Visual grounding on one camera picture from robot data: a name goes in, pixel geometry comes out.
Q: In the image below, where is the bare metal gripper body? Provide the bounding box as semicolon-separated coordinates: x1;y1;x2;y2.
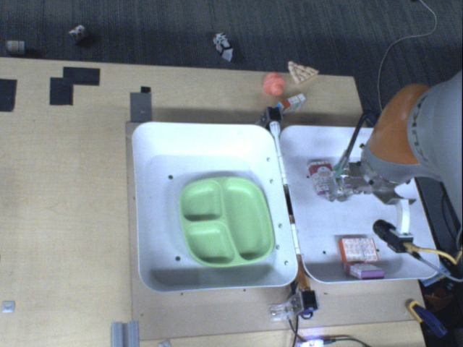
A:
339;160;407;206

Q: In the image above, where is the red and white packet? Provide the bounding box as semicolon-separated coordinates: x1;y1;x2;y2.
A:
307;159;336;197

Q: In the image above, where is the white plastic tray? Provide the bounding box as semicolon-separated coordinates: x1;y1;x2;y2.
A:
131;121;300;293
280;124;441;284

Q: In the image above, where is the orange patterned packet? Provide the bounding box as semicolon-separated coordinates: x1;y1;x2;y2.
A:
338;236;380;265

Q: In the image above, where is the thin black and white rod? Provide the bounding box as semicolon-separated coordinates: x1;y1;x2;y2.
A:
268;120;302;267

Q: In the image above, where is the pink packet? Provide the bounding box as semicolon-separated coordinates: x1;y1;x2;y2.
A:
343;262;386;280

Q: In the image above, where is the red and white carton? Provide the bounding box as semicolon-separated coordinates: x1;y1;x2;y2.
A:
276;93;307;116

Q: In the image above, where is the green divided plate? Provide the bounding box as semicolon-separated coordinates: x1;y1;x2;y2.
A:
179;176;276;267

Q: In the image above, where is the tan pizza slice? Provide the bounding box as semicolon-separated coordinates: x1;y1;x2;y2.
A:
286;60;320;85

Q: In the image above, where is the pink doughnut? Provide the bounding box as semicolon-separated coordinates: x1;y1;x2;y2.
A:
262;71;286;97

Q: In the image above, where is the black and white carton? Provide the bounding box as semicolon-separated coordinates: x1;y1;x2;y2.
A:
212;32;234;63

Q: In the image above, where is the small pale can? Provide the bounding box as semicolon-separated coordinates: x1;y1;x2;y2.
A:
4;40;26;55

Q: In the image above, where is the black cylinder on white bracket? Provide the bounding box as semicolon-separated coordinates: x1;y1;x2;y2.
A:
372;199;415;254

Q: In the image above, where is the black block with thin wires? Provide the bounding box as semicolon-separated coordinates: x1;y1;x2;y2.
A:
265;106;284;124
299;288;320;320

